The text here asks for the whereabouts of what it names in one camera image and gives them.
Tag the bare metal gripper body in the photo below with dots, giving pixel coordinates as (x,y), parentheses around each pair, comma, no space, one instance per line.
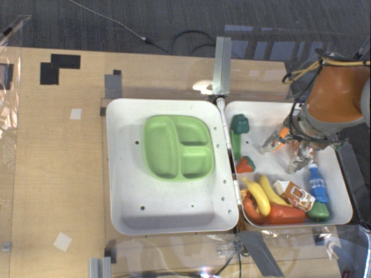
(321,143)

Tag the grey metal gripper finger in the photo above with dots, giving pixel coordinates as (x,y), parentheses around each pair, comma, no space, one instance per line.
(297,165)
(269,145)

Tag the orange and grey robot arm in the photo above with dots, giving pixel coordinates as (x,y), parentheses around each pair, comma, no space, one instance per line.
(333,94)

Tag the white plastic tray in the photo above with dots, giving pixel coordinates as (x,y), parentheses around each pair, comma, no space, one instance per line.
(269,166)
(162,207)

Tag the blue bottle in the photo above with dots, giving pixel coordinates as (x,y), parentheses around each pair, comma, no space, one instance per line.
(317,184)

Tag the brown and white carton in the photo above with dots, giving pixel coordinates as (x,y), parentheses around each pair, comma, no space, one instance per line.
(298,197)

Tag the orange carrot with green top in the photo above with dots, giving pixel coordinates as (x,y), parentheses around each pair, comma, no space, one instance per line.
(245,166)

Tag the green broccoli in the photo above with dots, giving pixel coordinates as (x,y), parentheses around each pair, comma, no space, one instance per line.
(239,124)

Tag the yellow banana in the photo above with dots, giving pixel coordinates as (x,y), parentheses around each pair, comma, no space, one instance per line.
(259,197)
(269,190)

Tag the orange red sausage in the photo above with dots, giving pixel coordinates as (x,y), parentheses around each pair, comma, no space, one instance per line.
(285,214)

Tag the green pepper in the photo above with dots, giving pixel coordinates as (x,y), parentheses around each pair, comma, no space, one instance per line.
(319,212)

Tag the red bell pepper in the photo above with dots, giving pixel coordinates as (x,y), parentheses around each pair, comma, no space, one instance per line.
(253,214)

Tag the green divided plate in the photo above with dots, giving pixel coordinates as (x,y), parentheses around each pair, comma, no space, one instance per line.
(162,149)

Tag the pale wood board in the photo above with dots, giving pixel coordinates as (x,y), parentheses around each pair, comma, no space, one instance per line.
(58,161)

